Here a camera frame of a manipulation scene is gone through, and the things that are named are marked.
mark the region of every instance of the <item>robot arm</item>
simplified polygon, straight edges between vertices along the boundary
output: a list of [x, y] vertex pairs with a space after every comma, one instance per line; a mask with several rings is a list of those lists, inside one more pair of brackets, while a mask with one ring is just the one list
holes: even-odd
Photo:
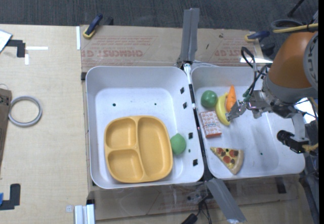
[[284, 119], [291, 118], [295, 134], [279, 131], [277, 138], [291, 150], [303, 153], [305, 137], [303, 115], [295, 109], [302, 98], [318, 98], [318, 32], [291, 34], [279, 49], [261, 90], [253, 90], [244, 101], [237, 101], [226, 114], [230, 121], [251, 110], [254, 118], [273, 112]]

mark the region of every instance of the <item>pizza crust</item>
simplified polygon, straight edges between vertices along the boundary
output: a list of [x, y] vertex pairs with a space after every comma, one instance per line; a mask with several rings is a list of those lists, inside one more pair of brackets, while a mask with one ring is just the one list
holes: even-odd
[[[226, 150], [228, 149], [229, 151], [231, 150], [237, 150], [237, 149], [233, 149], [233, 148], [223, 148], [223, 147], [219, 147], [223, 150]], [[223, 157], [217, 153], [217, 147], [211, 147], [211, 151], [217, 156], [217, 158], [225, 165], [225, 167], [232, 173], [232, 174], [237, 174], [241, 167], [242, 167], [242, 164], [243, 164], [243, 161], [244, 161], [244, 151], [243, 150], [237, 150], [238, 151], [238, 155], [237, 157], [235, 158], [235, 164], [233, 167], [229, 167], [229, 165], [227, 165], [224, 160], [223, 160]]]

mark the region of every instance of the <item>green ball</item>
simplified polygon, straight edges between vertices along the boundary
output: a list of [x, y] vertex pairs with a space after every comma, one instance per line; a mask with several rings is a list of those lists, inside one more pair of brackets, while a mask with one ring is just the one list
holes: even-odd
[[211, 90], [207, 90], [202, 94], [200, 102], [202, 106], [206, 108], [212, 108], [215, 107], [217, 100], [217, 94]]
[[179, 155], [186, 149], [186, 140], [179, 133], [171, 138], [171, 148], [175, 155]]

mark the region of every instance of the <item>pepperoni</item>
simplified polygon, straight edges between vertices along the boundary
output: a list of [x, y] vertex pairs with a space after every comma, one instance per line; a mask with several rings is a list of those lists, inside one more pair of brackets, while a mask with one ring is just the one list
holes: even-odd
[[237, 151], [237, 150], [231, 150], [231, 151], [229, 152], [229, 155], [230, 155], [231, 157], [237, 157], [237, 156], [238, 156], [238, 151]]
[[219, 148], [216, 149], [216, 152], [217, 152], [218, 154], [220, 154], [220, 153], [223, 152], [223, 149], [219, 147]]
[[231, 157], [229, 157], [229, 156], [224, 156], [224, 157], [223, 157], [223, 160], [224, 160], [224, 162], [225, 162], [226, 164], [229, 164], [229, 163], [231, 162]]

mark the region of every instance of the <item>toy carrot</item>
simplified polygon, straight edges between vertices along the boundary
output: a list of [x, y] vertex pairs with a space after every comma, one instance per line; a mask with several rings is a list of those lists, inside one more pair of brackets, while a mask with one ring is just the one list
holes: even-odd
[[229, 92], [228, 92], [228, 96], [226, 98], [226, 111], [230, 112], [235, 103], [236, 103], [235, 89], [234, 89], [234, 86], [231, 85]]

